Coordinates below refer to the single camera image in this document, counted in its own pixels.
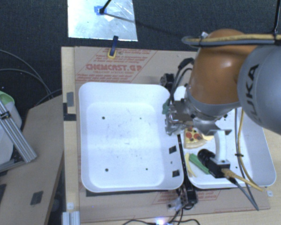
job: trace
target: cardboard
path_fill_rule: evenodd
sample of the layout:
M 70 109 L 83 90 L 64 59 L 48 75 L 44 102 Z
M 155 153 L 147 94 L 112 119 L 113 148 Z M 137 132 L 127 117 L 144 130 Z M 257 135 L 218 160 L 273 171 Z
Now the cardboard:
M 108 48 L 76 47 L 64 48 L 64 53 L 71 53 L 74 66 L 75 91 L 69 89 L 64 93 L 75 94 L 77 118 L 77 164 L 79 211 L 82 223 L 98 221 L 114 221 L 124 219 L 139 219 L 152 217 L 171 217 L 175 211 L 168 209 L 167 204 L 177 198 L 176 191 L 146 192 L 133 194 L 101 195 L 87 193 L 80 179 L 80 129 L 78 90 L 83 83 L 117 82 L 117 83 L 150 83 L 158 84 L 164 73 L 176 73 L 179 63 L 184 58 L 195 57 L 195 52 L 154 51 L 139 49 L 118 49 L 114 60 L 107 58 Z M 190 74 L 186 74 L 182 84 L 188 82 Z M 269 209 L 266 192 L 252 190 L 255 200 L 261 210 Z M 73 197 L 75 191 L 67 189 Z M 199 202 L 185 214 L 223 213 L 233 211 L 254 210 L 253 206 L 238 188 L 220 190 L 202 190 L 197 193 Z

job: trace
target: black fabric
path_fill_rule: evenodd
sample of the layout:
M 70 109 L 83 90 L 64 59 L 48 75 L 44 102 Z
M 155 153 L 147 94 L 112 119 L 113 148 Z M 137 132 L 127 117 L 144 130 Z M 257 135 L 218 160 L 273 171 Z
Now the black fabric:
M 186 35 L 233 28 L 245 33 L 273 29 L 277 0 L 133 0 L 138 42 L 118 47 L 190 50 Z M 281 15 L 278 32 L 281 33 Z M 0 0 L 0 49 L 31 64 L 54 91 L 61 88 L 62 46 L 110 46 L 111 42 L 67 37 L 67 0 Z M 0 68 L 27 69 L 0 53 Z M 0 90 L 16 99 L 21 116 L 46 95 L 34 78 L 17 72 L 0 73 Z

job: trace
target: white plastic tray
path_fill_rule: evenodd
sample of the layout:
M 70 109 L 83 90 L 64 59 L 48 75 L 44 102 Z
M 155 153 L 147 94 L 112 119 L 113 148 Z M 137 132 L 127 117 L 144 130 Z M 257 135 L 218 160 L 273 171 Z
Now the white plastic tray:
M 162 114 L 168 97 L 159 85 L 81 86 L 81 178 L 86 189 L 116 192 L 181 186 L 177 137 L 165 133 Z M 177 151 L 170 153 L 173 146 Z
M 184 97 L 185 88 L 179 87 L 175 93 L 175 99 L 179 100 Z M 238 108 L 238 123 L 241 116 L 241 108 Z M 227 118 L 221 118 L 216 122 L 217 126 L 222 129 L 232 129 L 232 132 L 226 136 L 227 141 L 227 160 L 231 163 L 230 169 L 236 174 L 241 176 L 239 165 L 237 162 L 236 147 L 235 147 L 235 133 L 234 133 L 234 115 L 232 110 L 228 113 Z M 244 116 L 243 129 L 241 133 L 241 153 L 244 155 L 244 165 L 250 174 L 251 178 L 259 186 L 270 186 L 276 180 L 276 171 L 273 165 L 273 161 L 266 143 L 266 138 L 262 127 L 254 123 L 247 115 Z M 201 149 L 208 149 L 215 152 L 214 139 L 206 142 L 202 147 L 196 149 L 184 149 L 185 153 L 194 153 L 195 155 Z M 235 185 L 230 183 L 227 179 L 216 179 L 210 174 L 203 173 L 197 166 L 190 163 L 193 172 L 197 177 L 189 177 L 190 182 L 201 189 L 212 188 L 233 188 Z M 241 186 L 245 186 L 245 183 L 238 180 Z

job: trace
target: silver reflective sheet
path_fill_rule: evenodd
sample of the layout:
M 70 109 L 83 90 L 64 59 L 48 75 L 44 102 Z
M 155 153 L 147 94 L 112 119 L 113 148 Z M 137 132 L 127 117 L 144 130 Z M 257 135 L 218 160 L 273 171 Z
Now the silver reflective sheet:
M 132 0 L 112 0 L 107 15 L 95 12 L 95 7 L 103 7 L 107 0 L 67 1 L 70 38 L 112 40 L 118 36 L 122 41 L 137 41 Z

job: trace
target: black rod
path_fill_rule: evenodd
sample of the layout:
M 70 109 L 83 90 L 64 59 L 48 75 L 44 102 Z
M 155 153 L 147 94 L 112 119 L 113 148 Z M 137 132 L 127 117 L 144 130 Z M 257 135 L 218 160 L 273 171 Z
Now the black rod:
M 272 32 L 274 32 L 274 33 L 276 33 L 277 26 L 278 26 L 279 13 L 280 13 L 280 2 L 281 2 L 281 0 L 277 0 L 277 7 L 276 7 L 276 14 L 275 14 L 275 22 L 274 22 L 274 28 L 273 28 L 273 31 L 272 31 Z
M 107 6 L 108 6 L 108 4 L 109 4 L 110 2 L 111 2 L 111 0 L 108 0 L 108 1 L 106 2 L 106 4 L 104 5 L 104 7 L 101 8 L 101 9 L 99 9 L 99 13 L 100 13 L 100 14 L 104 14 L 105 9 L 107 8 Z

